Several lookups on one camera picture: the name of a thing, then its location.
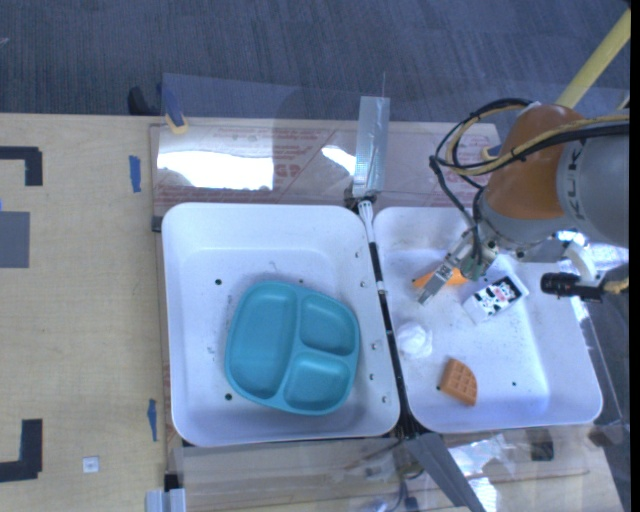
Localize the blue divided plate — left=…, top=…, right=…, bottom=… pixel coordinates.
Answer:
left=223, top=279, right=362, bottom=417

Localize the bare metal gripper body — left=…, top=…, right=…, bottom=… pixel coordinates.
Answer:
left=442, top=227, right=501, bottom=275

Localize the white crumpled wrapper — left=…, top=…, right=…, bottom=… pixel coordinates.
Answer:
left=395, top=320, right=434, bottom=361

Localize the orange waffle biscuit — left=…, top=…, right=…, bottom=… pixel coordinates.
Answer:
left=437, top=356, right=479, bottom=408

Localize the orange carrot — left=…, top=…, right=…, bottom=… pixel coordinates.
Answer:
left=411, top=267, right=469, bottom=292

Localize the white carton with cow print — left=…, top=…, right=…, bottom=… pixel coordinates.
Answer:
left=461, top=274, right=531, bottom=326

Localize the white plastic tray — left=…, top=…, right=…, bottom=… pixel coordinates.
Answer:
left=160, top=201, right=402, bottom=448
left=372, top=205, right=604, bottom=435

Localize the black cylinder on white bracket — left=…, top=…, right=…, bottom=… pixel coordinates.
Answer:
left=539, top=240, right=609, bottom=304

